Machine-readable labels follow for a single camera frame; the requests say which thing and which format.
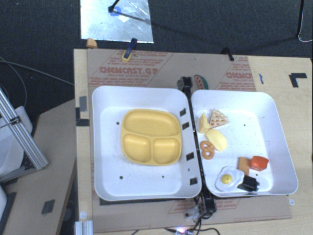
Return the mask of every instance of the yellow oval toy food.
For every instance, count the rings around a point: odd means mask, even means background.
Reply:
[[[209,129],[205,136],[218,151],[224,151],[226,149],[227,139],[220,131],[215,129]]]

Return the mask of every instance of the yellow divided plate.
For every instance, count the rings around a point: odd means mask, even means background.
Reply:
[[[180,123],[164,111],[128,111],[122,122],[121,143],[124,155],[135,163],[174,164],[181,155]]]

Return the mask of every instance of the toy pizza slice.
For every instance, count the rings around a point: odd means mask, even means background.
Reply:
[[[227,123],[228,123],[227,117],[223,113],[215,109],[212,110],[210,118],[211,128],[221,126]]]

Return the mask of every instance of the blue mark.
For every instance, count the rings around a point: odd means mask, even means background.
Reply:
[[[262,75],[259,74],[259,76],[260,76],[261,83],[264,84],[264,83],[263,83],[263,77],[262,77]]]
[[[116,14],[115,11],[118,12],[118,13],[122,13],[122,9],[120,7],[118,7],[118,6],[115,6],[113,12],[110,13],[110,16],[117,17],[118,14]]]

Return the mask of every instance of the blue clamp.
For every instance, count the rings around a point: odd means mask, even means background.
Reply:
[[[122,55],[122,60],[125,62],[128,62],[132,56],[132,50],[135,49],[137,44],[137,39],[136,38],[132,38],[131,42],[129,43],[127,50],[124,51],[123,55]]]

